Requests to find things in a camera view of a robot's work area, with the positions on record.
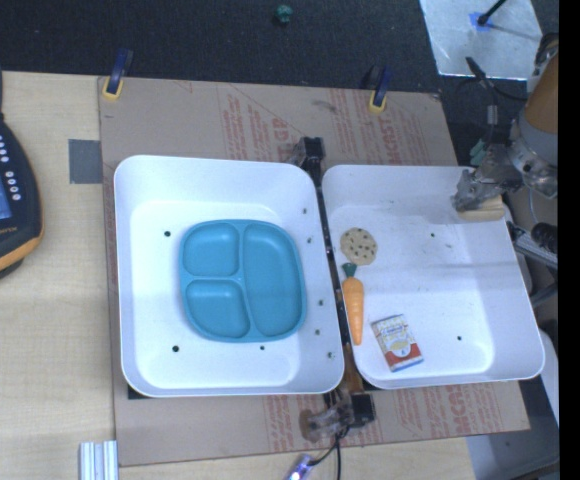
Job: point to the white and red carton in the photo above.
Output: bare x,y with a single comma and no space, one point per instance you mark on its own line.
396,340

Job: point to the black cylinder on white bracket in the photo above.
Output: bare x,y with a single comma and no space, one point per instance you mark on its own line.
544,234

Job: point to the brown cardboard board, red print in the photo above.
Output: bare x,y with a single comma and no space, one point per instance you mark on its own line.
195,118

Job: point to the orange carrot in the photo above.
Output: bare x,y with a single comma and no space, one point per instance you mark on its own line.
354,303

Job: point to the pale tan bread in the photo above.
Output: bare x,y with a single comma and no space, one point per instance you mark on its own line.
485,213

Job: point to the blue divided plate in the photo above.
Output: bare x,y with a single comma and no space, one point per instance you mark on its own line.
270,278

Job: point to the white plastic tray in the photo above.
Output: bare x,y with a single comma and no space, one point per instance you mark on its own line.
145,293
445,293

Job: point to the tan chocolate chip biscuit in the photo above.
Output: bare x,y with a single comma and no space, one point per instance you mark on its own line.
358,245

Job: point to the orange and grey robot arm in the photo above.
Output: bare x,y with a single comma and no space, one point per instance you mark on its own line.
542,103

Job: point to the thin black and white rod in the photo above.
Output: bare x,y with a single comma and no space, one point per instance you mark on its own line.
331,263

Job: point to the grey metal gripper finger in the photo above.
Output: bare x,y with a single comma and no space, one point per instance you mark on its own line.
481,193
461,194

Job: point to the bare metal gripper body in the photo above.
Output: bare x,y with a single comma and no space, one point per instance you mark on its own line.
510,168

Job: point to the green broccoli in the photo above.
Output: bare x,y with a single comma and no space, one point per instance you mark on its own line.
283,13

